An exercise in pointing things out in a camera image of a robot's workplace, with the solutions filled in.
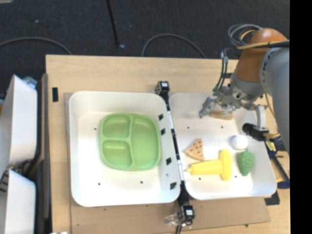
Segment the toy broccoli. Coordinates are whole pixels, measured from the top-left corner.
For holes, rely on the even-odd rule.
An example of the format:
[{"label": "toy broccoli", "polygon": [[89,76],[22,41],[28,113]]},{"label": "toy broccoli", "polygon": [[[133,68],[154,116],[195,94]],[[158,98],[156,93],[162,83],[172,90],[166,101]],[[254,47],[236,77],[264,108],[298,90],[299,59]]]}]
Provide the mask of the toy broccoli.
[{"label": "toy broccoli", "polygon": [[246,149],[238,155],[237,162],[240,172],[243,176],[247,176],[254,165],[254,154]]}]

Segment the egg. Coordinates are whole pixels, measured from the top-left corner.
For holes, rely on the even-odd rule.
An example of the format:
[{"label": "egg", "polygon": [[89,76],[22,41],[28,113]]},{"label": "egg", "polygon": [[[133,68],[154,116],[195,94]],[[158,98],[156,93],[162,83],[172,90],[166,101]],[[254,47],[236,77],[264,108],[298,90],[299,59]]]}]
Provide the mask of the egg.
[{"label": "egg", "polygon": [[233,139],[233,148],[236,150],[246,149],[248,146],[247,137],[244,135],[236,135]]}]

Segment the pizza slice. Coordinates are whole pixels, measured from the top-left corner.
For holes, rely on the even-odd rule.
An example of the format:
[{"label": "pizza slice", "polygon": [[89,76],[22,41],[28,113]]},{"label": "pizza slice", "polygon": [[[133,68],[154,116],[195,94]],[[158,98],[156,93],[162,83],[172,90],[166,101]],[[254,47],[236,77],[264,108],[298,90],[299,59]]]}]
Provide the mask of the pizza slice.
[{"label": "pizza slice", "polygon": [[201,138],[197,139],[188,149],[185,150],[185,155],[197,160],[205,160]]}]

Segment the black floor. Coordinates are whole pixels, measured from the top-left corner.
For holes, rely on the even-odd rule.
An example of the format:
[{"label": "black floor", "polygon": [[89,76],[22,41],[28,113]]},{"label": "black floor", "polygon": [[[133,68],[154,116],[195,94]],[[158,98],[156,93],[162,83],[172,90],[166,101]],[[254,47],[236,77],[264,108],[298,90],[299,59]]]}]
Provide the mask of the black floor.
[{"label": "black floor", "polygon": [[[232,47],[227,30],[237,23],[271,27],[290,37],[290,0],[110,0],[119,46],[107,0],[15,0],[0,4],[0,42],[22,37],[48,38],[74,55],[141,56],[144,44],[158,34],[175,34],[196,44],[207,58]],[[45,54],[67,52],[43,40],[0,43],[0,93],[13,74],[40,79]],[[153,40],[145,56],[202,58],[184,40]]]}]

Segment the yellow squeeze bottle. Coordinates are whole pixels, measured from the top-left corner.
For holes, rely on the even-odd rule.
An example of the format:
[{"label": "yellow squeeze bottle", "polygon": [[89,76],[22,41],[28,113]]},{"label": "yellow squeeze bottle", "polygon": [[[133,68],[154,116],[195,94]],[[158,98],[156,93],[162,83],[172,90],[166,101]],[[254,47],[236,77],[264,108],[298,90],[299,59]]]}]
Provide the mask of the yellow squeeze bottle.
[{"label": "yellow squeeze bottle", "polygon": [[206,160],[192,164],[186,170],[192,175],[216,175],[220,174],[223,180],[229,180],[232,176],[232,160],[228,150],[223,149],[220,159]]}]

